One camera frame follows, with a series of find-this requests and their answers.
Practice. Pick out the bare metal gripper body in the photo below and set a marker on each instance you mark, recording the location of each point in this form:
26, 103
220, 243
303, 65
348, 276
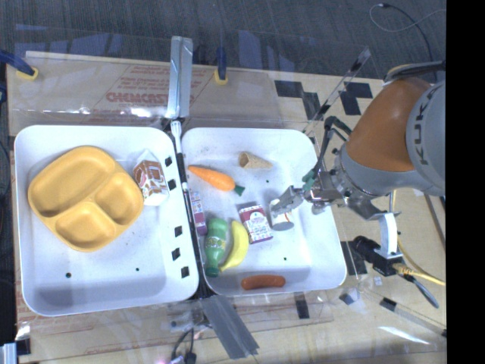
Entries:
326, 196

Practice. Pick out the tan ice cream cone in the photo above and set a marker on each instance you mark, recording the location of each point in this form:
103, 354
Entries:
252, 161

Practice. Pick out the small pink carton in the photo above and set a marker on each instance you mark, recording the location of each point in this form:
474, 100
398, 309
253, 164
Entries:
198, 212

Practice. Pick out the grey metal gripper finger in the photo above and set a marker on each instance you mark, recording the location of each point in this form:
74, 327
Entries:
281, 205
292, 193

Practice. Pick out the dark red carton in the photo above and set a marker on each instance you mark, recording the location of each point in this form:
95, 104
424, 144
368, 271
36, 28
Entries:
255, 224

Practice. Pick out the yellow banana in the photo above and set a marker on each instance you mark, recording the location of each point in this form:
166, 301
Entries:
239, 245

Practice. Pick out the brown cardboard board red print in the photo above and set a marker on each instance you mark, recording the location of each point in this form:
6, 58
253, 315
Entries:
113, 89

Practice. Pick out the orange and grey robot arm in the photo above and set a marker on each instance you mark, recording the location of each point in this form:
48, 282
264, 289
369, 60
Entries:
382, 127

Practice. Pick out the orange sausage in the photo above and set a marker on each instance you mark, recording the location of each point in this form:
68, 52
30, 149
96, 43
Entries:
263, 282

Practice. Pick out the white plastic tray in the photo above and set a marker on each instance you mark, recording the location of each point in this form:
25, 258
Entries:
303, 248
125, 279

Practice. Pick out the black cylinder on white bracket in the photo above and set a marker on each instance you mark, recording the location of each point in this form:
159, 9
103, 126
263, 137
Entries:
386, 237

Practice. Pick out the green bottle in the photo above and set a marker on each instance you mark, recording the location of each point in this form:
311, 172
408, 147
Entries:
216, 243

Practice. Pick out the small white can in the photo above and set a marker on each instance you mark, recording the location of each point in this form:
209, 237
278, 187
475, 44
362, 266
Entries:
282, 223

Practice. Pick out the white and brown carton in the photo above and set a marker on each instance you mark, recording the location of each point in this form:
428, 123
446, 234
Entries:
151, 180

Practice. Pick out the thin black and white rod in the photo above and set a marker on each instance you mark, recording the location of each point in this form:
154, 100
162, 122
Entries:
182, 165

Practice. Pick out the yellow divided plate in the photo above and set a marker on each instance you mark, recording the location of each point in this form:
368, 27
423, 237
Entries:
83, 195

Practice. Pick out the orange carrot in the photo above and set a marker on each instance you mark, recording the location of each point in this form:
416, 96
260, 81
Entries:
212, 178

